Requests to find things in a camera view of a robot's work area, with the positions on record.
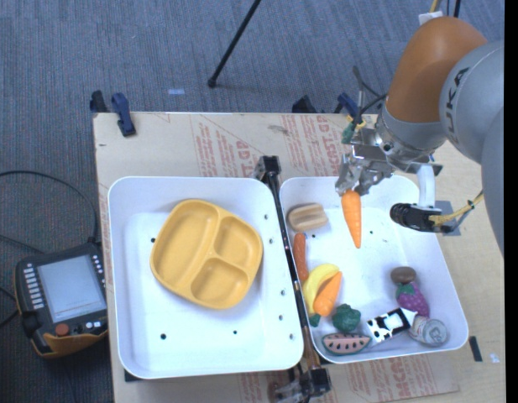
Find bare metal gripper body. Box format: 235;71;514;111
348;127;432;173

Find orange carrot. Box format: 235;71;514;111
340;188;364;250
308;270;343;328

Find tan bread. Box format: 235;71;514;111
286;202;330;233

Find white plastic tray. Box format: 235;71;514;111
279;175;470;365
107;175;306;380

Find orange sausage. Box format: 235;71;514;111
292;232;310;284

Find yellow banana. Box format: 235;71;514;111
301;263;342;317

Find purple grapes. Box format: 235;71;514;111
394;281;432;319

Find green broccoli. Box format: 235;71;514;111
331;303;363;334

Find black and white carton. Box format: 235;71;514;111
365;306;419;345

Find small silver can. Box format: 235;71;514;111
408;314;450;348

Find red watermelon slice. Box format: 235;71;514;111
321;332;373;358

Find yellow divided plate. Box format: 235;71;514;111
149;198;264;311

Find black tripod leg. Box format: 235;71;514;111
207;0;273;89

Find brown cardboard board red print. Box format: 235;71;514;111
92;112;506;403

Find black cylinder on white bracket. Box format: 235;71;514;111
389;164;457;235

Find black block with thin wires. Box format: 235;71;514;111
253;154;283;184
268;364;332;403

